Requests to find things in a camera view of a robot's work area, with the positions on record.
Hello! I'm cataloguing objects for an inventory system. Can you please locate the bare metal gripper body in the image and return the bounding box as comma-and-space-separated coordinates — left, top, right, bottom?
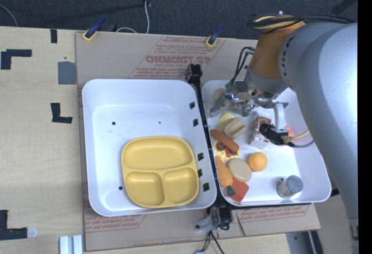
226, 80, 289, 111

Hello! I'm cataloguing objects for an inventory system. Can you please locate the beige bread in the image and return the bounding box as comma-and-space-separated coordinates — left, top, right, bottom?
223, 117, 248, 140

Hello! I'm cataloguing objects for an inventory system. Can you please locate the thin black rod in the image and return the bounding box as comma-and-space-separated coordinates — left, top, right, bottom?
190, 78, 226, 214

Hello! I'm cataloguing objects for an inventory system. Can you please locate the brown and white carton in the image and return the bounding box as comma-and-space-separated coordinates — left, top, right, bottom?
248, 115, 273, 150

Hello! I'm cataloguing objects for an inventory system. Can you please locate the orange-brown sausage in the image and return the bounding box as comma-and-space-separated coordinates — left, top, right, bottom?
210, 128, 240, 153

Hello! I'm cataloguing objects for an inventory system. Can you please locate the yellow pizza slice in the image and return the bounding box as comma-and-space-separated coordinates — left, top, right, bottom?
213, 139, 240, 162

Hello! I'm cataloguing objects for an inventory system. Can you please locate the orange fruit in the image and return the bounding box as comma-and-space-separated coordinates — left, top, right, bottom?
248, 151, 269, 173

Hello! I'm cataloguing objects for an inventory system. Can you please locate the beige round biscuit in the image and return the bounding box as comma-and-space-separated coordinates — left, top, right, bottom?
226, 157, 253, 183

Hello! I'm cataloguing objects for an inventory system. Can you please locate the orange carrot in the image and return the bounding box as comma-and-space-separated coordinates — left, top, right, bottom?
214, 155, 236, 197

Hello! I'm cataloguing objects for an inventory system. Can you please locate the white plastic tray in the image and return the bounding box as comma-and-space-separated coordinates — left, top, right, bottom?
81, 78, 218, 217
201, 79, 332, 208

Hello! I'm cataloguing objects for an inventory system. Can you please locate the orange-red block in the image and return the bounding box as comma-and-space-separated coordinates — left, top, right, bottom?
230, 178, 250, 203

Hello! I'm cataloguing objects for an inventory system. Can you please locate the grey can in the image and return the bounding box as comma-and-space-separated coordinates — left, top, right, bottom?
276, 174, 304, 199

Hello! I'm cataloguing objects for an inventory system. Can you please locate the yellow divided plate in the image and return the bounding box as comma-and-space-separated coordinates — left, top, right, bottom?
120, 135, 201, 209

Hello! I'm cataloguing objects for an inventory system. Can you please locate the brown cardboard board red print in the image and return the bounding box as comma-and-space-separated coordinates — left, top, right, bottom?
74, 31, 321, 252

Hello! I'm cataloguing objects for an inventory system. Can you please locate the black cylinder on white bracket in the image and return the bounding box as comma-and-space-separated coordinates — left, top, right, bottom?
258, 102, 291, 146

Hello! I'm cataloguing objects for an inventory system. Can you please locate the black block with thin wires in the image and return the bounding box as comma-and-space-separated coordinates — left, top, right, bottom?
208, 205, 234, 226
185, 63, 203, 84

